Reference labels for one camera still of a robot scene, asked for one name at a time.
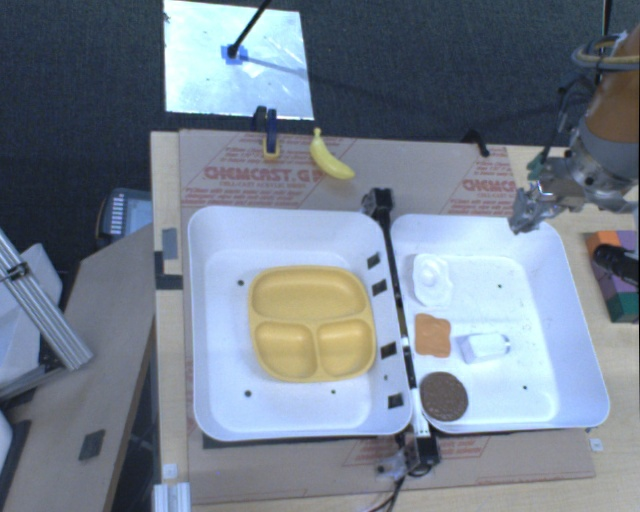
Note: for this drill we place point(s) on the white carton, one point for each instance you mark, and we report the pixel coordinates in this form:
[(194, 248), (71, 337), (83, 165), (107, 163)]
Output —
[(482, 347)]

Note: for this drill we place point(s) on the brown round biscuit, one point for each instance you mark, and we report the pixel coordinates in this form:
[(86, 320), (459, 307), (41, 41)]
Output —
[(443, 396)]

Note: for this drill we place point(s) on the white plastic tray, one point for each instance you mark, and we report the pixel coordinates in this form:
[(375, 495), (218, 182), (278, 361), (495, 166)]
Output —
[(530, 310), (220, 350)]

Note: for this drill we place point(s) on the green cube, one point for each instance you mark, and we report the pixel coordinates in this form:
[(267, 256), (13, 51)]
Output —
[(625, 307)]

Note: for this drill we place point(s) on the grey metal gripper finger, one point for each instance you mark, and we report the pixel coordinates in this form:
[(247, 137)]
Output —
[(542, 204), (520, 216)]

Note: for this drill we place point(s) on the yellow banana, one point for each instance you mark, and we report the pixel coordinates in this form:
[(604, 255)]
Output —
[(330, 159)]

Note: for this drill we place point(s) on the purple cube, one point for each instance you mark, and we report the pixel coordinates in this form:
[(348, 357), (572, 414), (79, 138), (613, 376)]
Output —
[(612, 292)]

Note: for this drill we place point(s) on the brown cardboard board red print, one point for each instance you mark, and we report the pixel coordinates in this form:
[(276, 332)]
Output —
[(240, 165)]

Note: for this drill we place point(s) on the orange cheese slice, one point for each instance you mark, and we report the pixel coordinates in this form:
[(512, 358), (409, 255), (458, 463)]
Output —
[(432, 336)]

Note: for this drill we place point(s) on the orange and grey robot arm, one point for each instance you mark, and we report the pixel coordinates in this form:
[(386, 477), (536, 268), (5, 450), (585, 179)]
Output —
[(614, 107)]

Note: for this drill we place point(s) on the orange cube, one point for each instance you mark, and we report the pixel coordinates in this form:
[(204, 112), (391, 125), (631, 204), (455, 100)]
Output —
[(601, 239)]

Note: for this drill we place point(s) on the white fried egg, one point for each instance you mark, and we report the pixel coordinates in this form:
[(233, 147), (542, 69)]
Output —
[(433, 281)]

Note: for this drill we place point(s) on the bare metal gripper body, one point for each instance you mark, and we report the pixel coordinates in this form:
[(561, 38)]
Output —
[(590, 181)]

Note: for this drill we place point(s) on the yellow divided plate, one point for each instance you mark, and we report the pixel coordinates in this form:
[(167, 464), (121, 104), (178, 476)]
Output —
[(305, 295)]

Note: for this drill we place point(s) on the thin black and white rod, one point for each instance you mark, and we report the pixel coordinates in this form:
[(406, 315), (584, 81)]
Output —
[(396, 290)]

